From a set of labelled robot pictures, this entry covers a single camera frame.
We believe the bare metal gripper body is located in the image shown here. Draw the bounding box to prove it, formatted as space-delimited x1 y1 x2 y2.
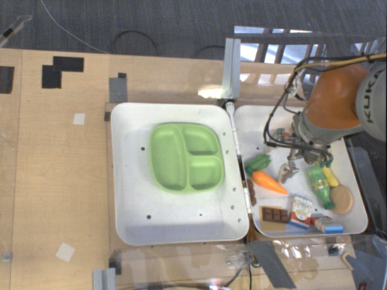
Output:
288 142 334 165

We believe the orange carrot with green top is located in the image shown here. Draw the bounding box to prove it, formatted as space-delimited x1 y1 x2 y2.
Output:
244 153 289 196

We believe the white plastic tray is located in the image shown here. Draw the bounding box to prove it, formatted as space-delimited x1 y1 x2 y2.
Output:
234 105 369 239
110 102 250 247

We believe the yellow banana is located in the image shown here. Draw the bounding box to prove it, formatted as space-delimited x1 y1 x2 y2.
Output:
320 159 339 189

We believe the green plastic bottle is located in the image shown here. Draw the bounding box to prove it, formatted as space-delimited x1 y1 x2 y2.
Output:
305 165 335 210

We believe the brown sausage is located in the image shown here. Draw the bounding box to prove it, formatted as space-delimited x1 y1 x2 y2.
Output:
246 178 258 207

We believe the white and red carton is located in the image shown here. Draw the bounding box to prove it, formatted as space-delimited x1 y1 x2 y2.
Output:
288 195 314 230

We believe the brown chocolate bar on cracker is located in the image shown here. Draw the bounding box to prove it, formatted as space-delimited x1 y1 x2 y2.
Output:
259 205 290 232

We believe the round tan biscuit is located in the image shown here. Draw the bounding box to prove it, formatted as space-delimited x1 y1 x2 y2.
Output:
329 185 354 215

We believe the thin black and white rod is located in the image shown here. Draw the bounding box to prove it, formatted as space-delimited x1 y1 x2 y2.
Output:
225 101 252 214

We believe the red and blue packet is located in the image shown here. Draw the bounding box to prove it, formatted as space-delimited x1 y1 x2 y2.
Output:
310 216 345 234

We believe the green divided plate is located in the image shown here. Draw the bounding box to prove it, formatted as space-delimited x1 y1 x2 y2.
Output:
149 122 226 195

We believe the pale wood board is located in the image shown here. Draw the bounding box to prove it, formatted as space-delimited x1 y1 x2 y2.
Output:
107 54 376 290

